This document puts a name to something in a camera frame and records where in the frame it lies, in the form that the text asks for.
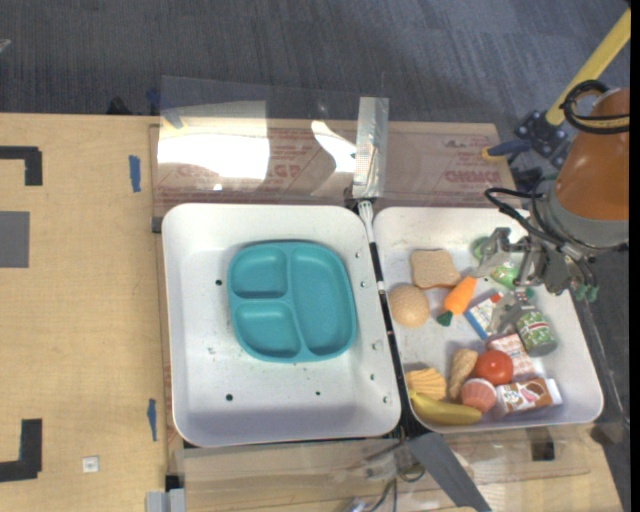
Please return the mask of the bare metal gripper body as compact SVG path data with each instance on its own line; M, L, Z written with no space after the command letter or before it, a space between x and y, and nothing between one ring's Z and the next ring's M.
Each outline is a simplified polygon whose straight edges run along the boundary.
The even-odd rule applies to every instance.
M548 243L532 236L519 241L522 258L515 279L517 286L543 286L549 294L561 295L571 284L565 256Z

